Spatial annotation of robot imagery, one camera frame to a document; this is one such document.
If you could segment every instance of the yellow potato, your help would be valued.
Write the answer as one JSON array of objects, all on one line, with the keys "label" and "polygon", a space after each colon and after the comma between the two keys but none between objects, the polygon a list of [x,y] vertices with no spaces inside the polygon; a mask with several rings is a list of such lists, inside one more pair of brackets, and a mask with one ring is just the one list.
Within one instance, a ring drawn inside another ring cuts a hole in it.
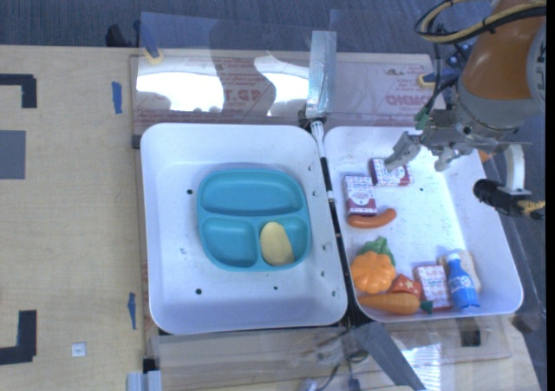
[{"label": "yellow potato", "polygon": [[278,222],[266,223],[260,232],[260,248],[267,264],[282,266],[295,261],[285,228]]}]

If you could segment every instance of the red and white box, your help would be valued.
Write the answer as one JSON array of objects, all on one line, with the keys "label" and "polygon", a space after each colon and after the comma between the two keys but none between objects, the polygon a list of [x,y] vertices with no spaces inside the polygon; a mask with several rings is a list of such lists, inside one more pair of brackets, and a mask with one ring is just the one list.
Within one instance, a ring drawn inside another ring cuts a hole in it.
[{"label": "red and white box", "polygon": [[383,159],[371,159],[368,166],[374,186],[408,186],[415,181],[409,165],[398,166],[390,172]]},{"label": "red and white box", "polygon": [[373,216],[378,213],[370,177],[345,175],[343,190],[345,191],[347,215]]},{"label": "red and white box", "polygon": [[415,280],[422,285],[424,300],[432,301],[434,310],[446,310],[453,306],[447,276],[440,264],[417,266],[413,269]]}]

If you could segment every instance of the bottle cap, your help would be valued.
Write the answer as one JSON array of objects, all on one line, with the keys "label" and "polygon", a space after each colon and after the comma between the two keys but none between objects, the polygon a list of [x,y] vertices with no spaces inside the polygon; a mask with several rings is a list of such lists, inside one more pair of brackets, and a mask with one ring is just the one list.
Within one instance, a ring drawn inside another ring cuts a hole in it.
[{"label": "bottle cap", "polygon": [[453,260],[460,260],[460,255],[458,252],[451,252],[445,256],[445,261],[447,263],[452,262]]}]

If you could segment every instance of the gray square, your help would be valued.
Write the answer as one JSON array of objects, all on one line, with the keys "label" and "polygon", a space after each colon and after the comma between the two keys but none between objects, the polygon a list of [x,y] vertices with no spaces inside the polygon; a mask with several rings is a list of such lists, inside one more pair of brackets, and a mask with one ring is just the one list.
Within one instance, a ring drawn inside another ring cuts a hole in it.
[{"label": "gray square", "polygon": [[0,179],[25,179],[25,131],[0,131]]}]

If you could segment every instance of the orange pumpkin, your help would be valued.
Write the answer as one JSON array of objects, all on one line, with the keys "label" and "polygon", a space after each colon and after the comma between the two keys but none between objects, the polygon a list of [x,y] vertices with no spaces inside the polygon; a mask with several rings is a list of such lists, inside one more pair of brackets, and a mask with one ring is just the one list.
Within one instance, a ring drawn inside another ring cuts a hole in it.
[{"label": "orange pumpkin", "polygon": [[385,254],[367,251],[356,256],[350,266],[355,288],[369,294],[388,290],[395,279],[395,267]]}]

